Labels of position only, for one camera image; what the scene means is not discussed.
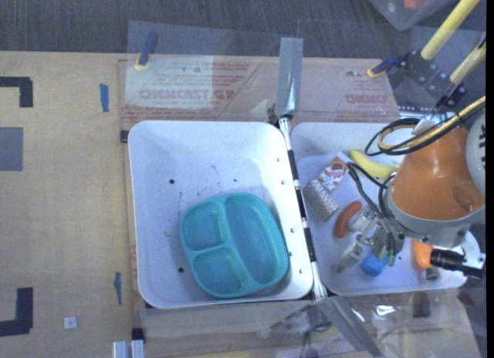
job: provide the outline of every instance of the yellow banana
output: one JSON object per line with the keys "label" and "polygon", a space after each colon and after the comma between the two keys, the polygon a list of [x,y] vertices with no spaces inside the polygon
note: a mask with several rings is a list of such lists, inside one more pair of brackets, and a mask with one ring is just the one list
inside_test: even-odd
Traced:
{"label": "yellow banana", "polygon": [[400,165],[390,166],[389,164],[379,164],[369,159],[365,154],[358,150],[350,151],[350,159],[362,167],[370,176],[385,180],[393,171],[396,171]]}

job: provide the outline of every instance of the white plastic tray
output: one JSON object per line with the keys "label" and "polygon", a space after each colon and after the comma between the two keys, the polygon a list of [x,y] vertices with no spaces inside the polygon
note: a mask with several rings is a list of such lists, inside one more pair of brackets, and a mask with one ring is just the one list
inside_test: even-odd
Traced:
{"label": "white plastic tray", "polygon": [[[363,150],[369,140],[383,127],[378,123],[301,123],[292,132],[292,145],[302,187],[317,177],[339,151]],[[379,156],[376,161],[393,164],[395,157]],[[371,198],[377,198],[377,186],[362,177],[365,191]],[[423,271],[417,269],[411,258],[411,242],[405,239],[393,267],[385,267],[378,277],[365,274],[360,264],[339,273],[334,270],[344,249],[355,239],[354,233],[344,238],[333,236],[333,226],[338,214],[352,201],[359,200],[354,181],[345,177],[331,194],[340,206],[328,221],[322,221],[307,205],[309,225],[313,235],[317,263],[323,284],[332,292],[342,296],[371,295],[378,293],[409,292],[426,289],[458,288],[466,281],[461,272],[438,270],[436,280],[427,280]]]}
{"label": "white plastic tray", "polygon": [[[160,309],[299,299],[313,284],[283,136],[267,123],[145,121],[129,133],[137,278]],[[289,272],[269,290],[216,299],[198,286],[178,234],[180,215],[199,201],[248,192],[267,204],[284,234]]]}

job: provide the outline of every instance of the dark floor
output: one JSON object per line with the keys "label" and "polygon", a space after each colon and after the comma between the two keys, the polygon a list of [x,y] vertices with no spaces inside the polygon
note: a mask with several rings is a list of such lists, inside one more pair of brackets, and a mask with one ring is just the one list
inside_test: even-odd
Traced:
{"label": "dark floor", "polygon": [[[486,6],[487,1],[482,0],[460,29],[486,31]],[[424,33],[429,27],[439,27],[451,10],[452,6],[444,8],[417,27],[424,28]],[[359,22],[373,29],[376,25],[385,27],[380,37],[385,38],[389,49],[400,49],[401,39],[408,35],[391,28],[366,0],[0,0],[0,50],[135,51],[129,29],[139,24],[146,27],[150,22],[274,36],[295,36],[305,30],[309,56],[332,56],[323,50],[333,50],[336,39],[341,39],[342,28],[348,25],[343,22]],[[344,35],[359,43],[360,33],[350,30]],[[367,44],[378,43],[370,38]],[[387,49],[381,47],[381,51],[386,53]],[[467,83],[470,98],[483,96],[485,63]],[[474,286],[484,289],[485,283]],[[482,311],[486,302],[475,306],[475,302],[465,301],[475,324],[485,325]],[[486,335],[479,335],[479,345],[486,355]]]}

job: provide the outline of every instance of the teal divided plate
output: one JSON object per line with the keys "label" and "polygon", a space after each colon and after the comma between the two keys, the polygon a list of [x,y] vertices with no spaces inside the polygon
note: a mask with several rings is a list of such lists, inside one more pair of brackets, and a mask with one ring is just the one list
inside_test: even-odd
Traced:
{"label": "teal divided plate", "polygon": [[217,298],[267,289],[288,271],[283,235],[264,201],[224,194],[191,206],[181,217],[180,239],[195,280]]}

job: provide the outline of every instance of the white square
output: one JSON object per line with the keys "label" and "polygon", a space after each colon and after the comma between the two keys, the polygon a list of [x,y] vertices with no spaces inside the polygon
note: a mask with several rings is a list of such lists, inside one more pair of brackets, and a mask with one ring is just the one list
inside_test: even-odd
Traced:
{"label": "white square", "polygon": [[63,325],[65,329],[77,328],[77,317],[65,317],[65,319],[63,319]]}

